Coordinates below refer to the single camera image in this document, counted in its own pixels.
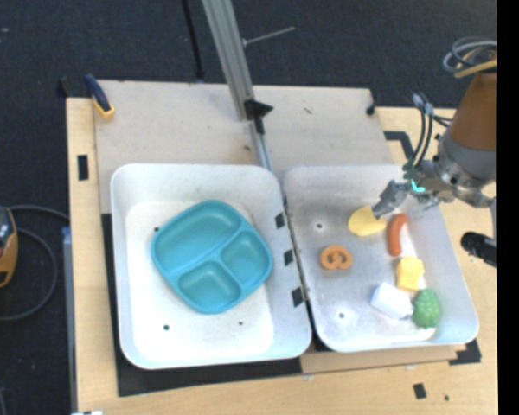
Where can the orange pretzel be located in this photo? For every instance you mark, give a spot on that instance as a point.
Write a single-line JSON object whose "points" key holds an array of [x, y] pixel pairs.
{"points": [[328, 258]]}

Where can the orange sausage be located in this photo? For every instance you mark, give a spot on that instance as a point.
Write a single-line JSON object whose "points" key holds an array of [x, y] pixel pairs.
{"points": [[395, 236]]}

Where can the black block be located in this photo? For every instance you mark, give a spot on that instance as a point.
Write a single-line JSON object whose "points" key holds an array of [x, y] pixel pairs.
{"points": [[257, 110]]}

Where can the yellow toy fries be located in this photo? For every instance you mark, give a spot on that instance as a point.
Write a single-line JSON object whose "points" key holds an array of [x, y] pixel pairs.
{"points": [[410, 272]]}

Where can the yellow toy food piece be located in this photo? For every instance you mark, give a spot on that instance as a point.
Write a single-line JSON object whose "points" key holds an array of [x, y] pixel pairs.
{"points": [[363, 225]]}

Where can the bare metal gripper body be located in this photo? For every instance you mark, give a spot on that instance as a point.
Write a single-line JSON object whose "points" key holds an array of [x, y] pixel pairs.
{"points": [[441, 182]]}

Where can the green broccoli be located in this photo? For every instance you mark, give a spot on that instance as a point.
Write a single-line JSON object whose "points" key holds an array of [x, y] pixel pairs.
{"points": [[426, 309]]}

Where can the white block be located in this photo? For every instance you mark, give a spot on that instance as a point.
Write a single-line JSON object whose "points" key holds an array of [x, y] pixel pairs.
{"points": [[389, 301]]}

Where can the black cylinder on white bracket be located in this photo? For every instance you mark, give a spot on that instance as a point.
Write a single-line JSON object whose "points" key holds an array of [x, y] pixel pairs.
{"points": [[480, 245]]}

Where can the pale wood board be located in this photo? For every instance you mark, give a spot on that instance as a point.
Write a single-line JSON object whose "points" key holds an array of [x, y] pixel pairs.
{"points": [[177, 123]]}

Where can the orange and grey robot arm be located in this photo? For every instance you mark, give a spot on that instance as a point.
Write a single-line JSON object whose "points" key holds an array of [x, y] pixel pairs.
{"points": [[476, 119]]}

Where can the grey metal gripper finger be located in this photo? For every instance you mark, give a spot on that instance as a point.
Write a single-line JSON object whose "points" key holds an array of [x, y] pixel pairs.
{"points": [[391, 197], [424, 208]]}

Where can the white plastic tray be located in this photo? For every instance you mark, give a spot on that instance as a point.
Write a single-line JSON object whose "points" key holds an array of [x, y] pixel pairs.
{"points": [[354, 318], [147, 318]]}

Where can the blue divided plate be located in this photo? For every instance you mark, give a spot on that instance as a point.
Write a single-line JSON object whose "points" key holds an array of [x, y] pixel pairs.
{"points": [[207, 253]]}

